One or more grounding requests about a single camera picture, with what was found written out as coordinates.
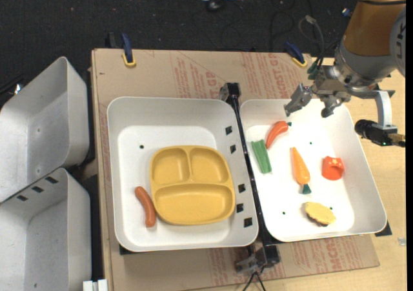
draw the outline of wooden surface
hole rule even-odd
[[[96,90],[92,71],[92,87],[94,108],[97,110],[99,93]],[[393,89],[396,93],[391,99],[392,123],[399,127],[399,133],[405,134],[405,78],[397,71],[392,77],[385,79],[380,87]],[[355,123],[359,119],[377,120],[377,109],[374,100],[362,100],[353,97],[346,103]],[[95,112],[96,139],[100,138],[99,120]],[[407,247],[406,240],[406,170],[405,149],[391,146],[380,147],[369,140],[361,140],[367,161],[376,181],[380,196],[388,216],[392,230],[390,236],[376,237],[372,241],[379,257],[380,265],[375,268],[335,272],[315,276],[294,277],[265,281],[267,291],[330,291],[330,290],[398,290],[407,289]],[[101,150],[101,143],[96,142],[96,150]],[[102,166],[101,157],[97,156],[98,166]],[[104,184],[99,184],[100,198],[105,198]],[[110,259],[110,243],[107,225],[106,203],[101,200],[102,246],[105,276],[112,281],[112,264]],[[206,288],[209,291],[240,291],[244,285],[230,285]],[[261,290],[259,283],[252,283],[248,290]]]

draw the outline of yellow divided plate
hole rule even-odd
[[[170,146],[150,162],[152,200],[158,216],[173,225],[203,225],[228,218],[235,208],[225,158],[207,146]]]

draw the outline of cardboard sheet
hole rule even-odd
[[[127,68],[121,53],[119,49],[97,49],[92,54],[101,137],[97,155],[104,171],[107,206],[108,239],[104,243],[110,246],[105,270],[113,277],[110,287],[115,291],[178,291],[245,283],[249,276],[235,271],[235,263],[247,258],[245,248],[121,254],[114,233],[106,109],[111,100],[121,96],[217,98],[226,82],[240,84],[242,101],[289,98],[299,82],[311,85],[306,70],[287,54],[153,50],[134,50],[137,65]],[[281,243],[277,247],[281,263],[264,270],[262,280],[379,265],[369,235]]]

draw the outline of hot dog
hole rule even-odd
[[[143,208],[145,209],[145,225],[147,228],[153,227],[156,222],[156,211],[154,203],[149,197],[148,193],[142,186],[137,186],[135,188],[135,195],[141,202]]]

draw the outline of white tray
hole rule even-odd
[[[236,116],[228,104],[217,99],[120,97],[108,107],[108,134],[115,232],[124,248],[145,252],[245,246],[255,241],[255,204]],[[134,188],[143,186],[150,194],[152,156],[175,145],[209,146],[223,154],[232,174],[236,205],[243,204],[243,210],[207,225],[177,226],[157,219],[155,227],[147,228]]]
[[[288,99],[257,99],[241,105],[240,114],[265,225],[280,241],[369,234],[384,229],[387,217],[359,137],[345,106],[321,117],[324,104],[313,99],[302,110],[286,117]],[[265,139],[277,121],[291,122],[268,150],[272,172],[261,173],[251,141]],[[294,180],[290,149],[295,146],[310,170],[312,193],[303,195]],[[324,157],[339,157],[345,166],[342,178],[330,181],[321,175]],[[315,201],[332,208],[336,222],[319,226],[311,221],[304,203]]]
[[[88,148],[86,84],[60,57],[0,111],[0,203]]]
[[[0,206],[0,290],[80,291],[92,274],[90,200],[63,168]]]

